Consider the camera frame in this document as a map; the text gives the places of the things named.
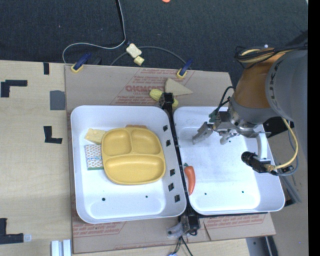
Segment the patterned block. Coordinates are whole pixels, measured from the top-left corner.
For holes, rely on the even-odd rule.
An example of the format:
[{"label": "patterned block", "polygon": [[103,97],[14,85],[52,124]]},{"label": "patterned block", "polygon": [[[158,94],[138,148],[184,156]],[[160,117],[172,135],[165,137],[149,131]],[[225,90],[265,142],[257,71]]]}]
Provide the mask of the patterned block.
[{"label": "patterned block", "polygon": [[101,170],[104,168],[101,155],[101,145],[85,145],[84,150],[88,170]]}]

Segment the beige triangular block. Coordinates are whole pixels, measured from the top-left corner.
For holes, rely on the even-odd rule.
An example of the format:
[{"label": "beige triangular block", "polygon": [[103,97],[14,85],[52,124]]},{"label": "beige triangular block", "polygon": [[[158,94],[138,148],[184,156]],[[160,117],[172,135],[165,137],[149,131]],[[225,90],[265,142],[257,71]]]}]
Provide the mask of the beige triangular block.
[{"label": "beige triangular block", "polygon": [[174,96],[192,94],[193,91],[184,87],[182,84],[168,78],[165,82],[164,91],[166,93],[173,93]]}]

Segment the white cable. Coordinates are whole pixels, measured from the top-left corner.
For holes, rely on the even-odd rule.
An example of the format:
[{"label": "white cable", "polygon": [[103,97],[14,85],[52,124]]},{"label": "white cable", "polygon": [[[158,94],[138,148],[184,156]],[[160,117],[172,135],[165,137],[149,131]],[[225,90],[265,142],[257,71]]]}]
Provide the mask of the white cable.
[{"label": "white cable", "polygon": [[105,47],[105,46],[101,46],[101,45],[97,45],[97,44],[93,44],[93,43],[88,43],[88,42],[72,43],[72,44],[68,45],[62,52],[62,60],[63,60],[64,63],[67,63],[66,60],[65,60],[65,53],[70,47],[78,46],[78,45],[85,45],[85,46],[92,46],[92,47],[97,47],[97,48],[101,48],[101,49],[105,49],[105,50],[114,50],[114,49],[119,48],[120,46],[122,46],[126,42],[127,36],[126,36],[126,27],[125,27],[124,15],[123,15],[123,12],[122,12],[122,7],[121,7],[121,4],[120,4],[120,0],[117,0],[117,1],[118,1],[118,4],[119,4],[121,20],[122,20],[122,30],[123,30],[123,37],[124,37],[123,41],[120,44],[118,44],[117,46],[114,46],[114,47]]}]

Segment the dark background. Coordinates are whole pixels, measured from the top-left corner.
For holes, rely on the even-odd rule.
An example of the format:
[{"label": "dark background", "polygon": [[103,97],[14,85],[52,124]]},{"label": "dark background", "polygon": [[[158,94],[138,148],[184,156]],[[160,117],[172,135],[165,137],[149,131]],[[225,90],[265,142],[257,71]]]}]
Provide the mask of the dark background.
[{"label": "dark background", "polygon": [[[137,46],[167,49],[194,70],[228,72],[235,86],[242,67],[234,60],[237,46],[270,47],[308,40],[306,0],[121,0],[126,38]],[[0,60],[62,63],[70,44],[87,42],[111,47],[123,40],[115,0],[0,1]],[[92,62],[110,65],[125,52],[74,46],[65,53],[75,63],[91,52]],[[143,67],[179,69],[173,55],[143,49]],[[126,55],[117,66],[136,66]]]}]

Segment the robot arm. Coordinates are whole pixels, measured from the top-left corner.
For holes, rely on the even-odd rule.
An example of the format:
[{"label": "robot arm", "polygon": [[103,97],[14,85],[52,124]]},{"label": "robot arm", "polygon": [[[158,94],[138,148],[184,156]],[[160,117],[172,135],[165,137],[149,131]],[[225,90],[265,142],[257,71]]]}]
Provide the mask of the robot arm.
[{"label": "robot arm", "polygon": [[[232,97],[223,102],[226,93],[223,95],[217,109],[209,115],[209,122],[203,123],[192,142],[198,143],[213,132],[221,135],[221,144],[239,135],[261,141],[256,128],[271,117],[282,117],[286,125],[286,120],[294,122],[300,147],[308,159],[308,46],[248,49],[238,53],[236,59],[248,66]],[[225,103],[227,111],[220,111]],[[261,160],[264,157],[260,152],[246,152],[242,160],[255,171],[264,172],[268,165]]]}]

